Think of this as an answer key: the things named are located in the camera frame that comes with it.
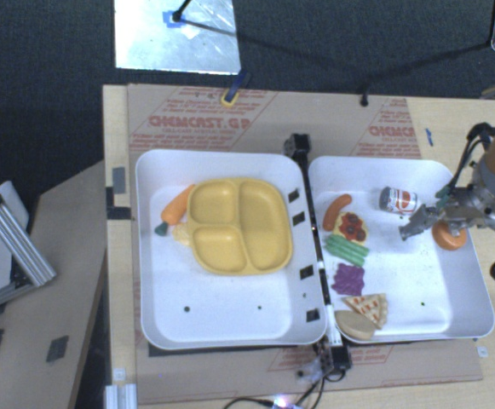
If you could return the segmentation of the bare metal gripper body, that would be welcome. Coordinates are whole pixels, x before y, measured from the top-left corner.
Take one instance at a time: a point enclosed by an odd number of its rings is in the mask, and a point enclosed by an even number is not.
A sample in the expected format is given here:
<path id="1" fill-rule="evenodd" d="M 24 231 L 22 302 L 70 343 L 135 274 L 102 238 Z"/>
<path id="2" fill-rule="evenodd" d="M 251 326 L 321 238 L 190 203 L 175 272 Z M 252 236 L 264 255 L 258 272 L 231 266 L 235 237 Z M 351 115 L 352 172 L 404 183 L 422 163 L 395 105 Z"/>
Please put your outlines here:
<path id="1" fill-rule="evenodd" d="M 461 222 L 466 228 L 489 228 L 495 232 L 495 191 L 482 185 L 443 187 L 436 195 L 439 218 Z"/>

